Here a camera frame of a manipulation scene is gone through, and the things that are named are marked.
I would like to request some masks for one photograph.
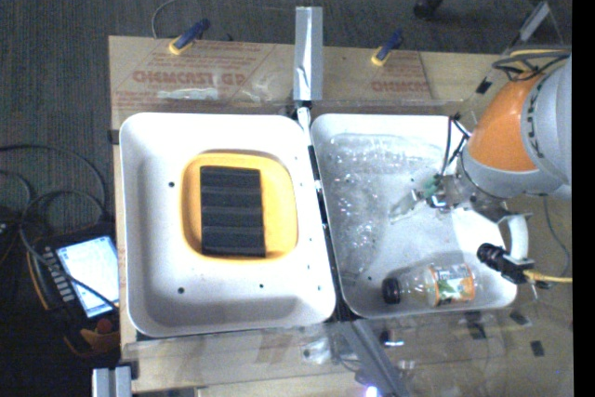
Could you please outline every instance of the bottle label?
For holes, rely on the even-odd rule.
[[[431,266],[430,270],[435,283],[434,306],[464,303],[475,299],[473,274],[467,264]]]

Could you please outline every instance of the yellow cable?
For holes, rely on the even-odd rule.
[[[529,279],[536,282],[554,282],[554,283],[567,283],[573,282],[572,278],[563,278],[561,276],[547,276],[546,274],[540,273],[535,270],[525,270],[524,275]]]

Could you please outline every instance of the yellow pad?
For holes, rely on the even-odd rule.
[[[204,165],[260,171],[265,258],[208,257],[202,254],[201,167]],[[257,153],[205,152],[192,159],[182,176],[181,218],[186,241],[203,258],[238,261],[280,258],[293,250],[298,242],[298,211],[291,177],[281,163]]]

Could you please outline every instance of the bottle cap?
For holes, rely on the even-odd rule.
[[[399,304],[401,302],[399,280],[393,277],[385,278],[382,282],[382,297],[387,304]]]

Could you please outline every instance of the floor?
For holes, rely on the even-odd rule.
[[[205,33],[206,39],[292,44],[295,6],[321,6],[327,46],[376,47],[400,27],[403,49],[499,54],[507,49],[534,8],[526,0],[444,0],[433,20],[420,20],[413,13],[417,0],[177,0],[166,4],[168,1],[0,0],[0,206],[4,207],[0,211],[3,214],[22,212],[31,198],[55,191],[64,193],[57,194],[44,208],[34,210],[53,232],[75,229],[96,218],[97,207],[86,194],[101,197],[105,193],[101,206],[108,215],[113,213],[112,146],[108,140],[110,35],[174,37],[198,19],[208,18],[211,28]],[[529,43],[571,45],[573,0],[546,1],[551,15]],[[15,144],[28,147],[10,151],[4,148]],[[101,183],[78,155],[69,152],[90,161]],[[29,184],[31,197],[19,178]],[[554,226],[568,245],[570,210],[568,204],[553,202],[551,206]],[[33,219],[33,210],[29,212]],[[541,204],[536,205],[534,223],[543,224],[543,214]],[[542,245],[535,250],[556,271],[562,264],[561,249],[549,237],[549,233],[540,236],[538,242]],[[16,243],[10,250],[7,259],[0,262],[3,285],[0,291],[0,389],[3,391],[0,393],[89,395],[90,369],[115,365],[117,353],[96,360],[72,356],[63,344],[61,332],[48,323],[35,294],[23,259],[24,248]],[[495,319],[503,319],[506,324],[497,326],[500,334],[495,339],[505,344],[503,349],[517,349],[520,353],[503,351],[501,361],[492,361],[494,365],[487,366],[494,377],[493,387],[469,384],[429,390],[428,386],[433,385],[431,372],[447,373],[451,367],[458,366],[457,357],[444,344],[440,352],[445,354],[448,364],[428,361],[427,369],[420,371],[418,393],[572,395],[574,365],[572,343],[568,344],[573,338],[572,287],[570,292],[561,287],[551,293],[542,292],[546,296],[539,306],[533,302],[530,290],[525,291],[520,303],[526,307],[526,314],[533,317],[533,325],[523,327],[522,333],[524,336],[536,333],[537,337],[529,337],[530,342],[541,340],[544,333],[549,336],[551,342],[543,343],[546,357],[553,358],[557,353],[554,350],[562,349],[559,368],[550,360],[547,365],[541,365],[546,359],[539,361],[538,350],[521,345],[517,336],[522,333],[508,326],[508,317],[497,315]],[[555,331],[541,328],[538,324],[542,322],[553,323]],[[544,371],[536,372],[540,365]],[[512,368],[518,369],[516,377],[509,375]],[[464,373],[466,367],[463,365],[461,369]],[[508,382],[506,388],[498,387],[505,385],[502,382]],[[533,387],[526,389],[527,382]],[[254,385],[242,389],[213,388],[201,390],[201,395],[278,394],[282,391],[275,387],[277,384],[267,384],[268,388]],[[338,383],[337,386],[332,392],[315,386],[311,389],[320,389],[317,395],[362,395],[361,386],[352,387],[351,377],[344,386]],[[311,393],[300,390],[303,388],[298,382],[292,381],[291,388],[295,395],[314,395],[314,390]],[[289,395],[286,388],[283,394]]]

